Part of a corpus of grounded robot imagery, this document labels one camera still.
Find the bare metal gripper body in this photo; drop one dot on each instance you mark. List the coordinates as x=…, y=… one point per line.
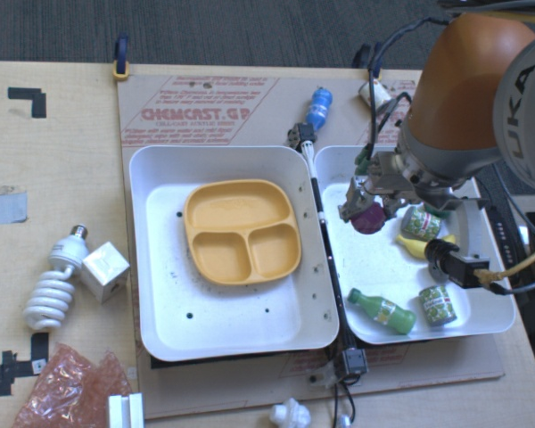
x=390, y=174

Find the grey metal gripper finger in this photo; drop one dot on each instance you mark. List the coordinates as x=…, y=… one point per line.
x=394, y=207
x=356, y=201

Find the purple round toy fruit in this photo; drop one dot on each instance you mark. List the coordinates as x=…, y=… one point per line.
x=369, y=221

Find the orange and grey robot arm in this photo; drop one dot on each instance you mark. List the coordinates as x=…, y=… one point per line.
x=463, y=87

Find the green and white can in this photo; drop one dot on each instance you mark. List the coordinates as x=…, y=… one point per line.
x=421, y=223
x=437, y=306

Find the thin black and white rod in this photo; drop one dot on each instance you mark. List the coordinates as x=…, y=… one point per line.
x=323, y=225

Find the yellow banana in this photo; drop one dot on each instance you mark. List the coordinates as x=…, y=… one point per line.
x=412, y=245

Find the dark green toy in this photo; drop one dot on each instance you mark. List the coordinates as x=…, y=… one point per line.
x=439, y=212

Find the white plastic tray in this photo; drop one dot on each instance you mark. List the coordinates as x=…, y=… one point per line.
x=374, y=261
x=232, y=319

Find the blue plastic bottle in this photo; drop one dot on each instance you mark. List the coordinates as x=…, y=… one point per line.
x=318, y=107

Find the green plastic bottle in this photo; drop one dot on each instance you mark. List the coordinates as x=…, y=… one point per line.
x=385, y=312

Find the yellow divided plate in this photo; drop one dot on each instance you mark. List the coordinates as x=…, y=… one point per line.
x=241, y=232

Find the brown cardboard board, red print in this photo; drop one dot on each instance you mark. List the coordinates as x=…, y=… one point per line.
x=205, y=105

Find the white lumpy toy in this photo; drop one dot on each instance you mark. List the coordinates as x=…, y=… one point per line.
x=290, y=415

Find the silver cube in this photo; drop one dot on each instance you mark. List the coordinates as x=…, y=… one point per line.
x=104, y=272

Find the white spiral light bulb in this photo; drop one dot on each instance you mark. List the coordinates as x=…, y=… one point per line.
x=55, y=279

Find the white rectangular block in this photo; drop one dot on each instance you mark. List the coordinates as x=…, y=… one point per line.
x=125, y=413

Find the pink bubble wrap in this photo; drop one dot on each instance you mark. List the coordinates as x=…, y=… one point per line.
x=67, y=390

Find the black cylinder on white bracket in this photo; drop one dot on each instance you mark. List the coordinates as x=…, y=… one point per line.
x=455, y=263

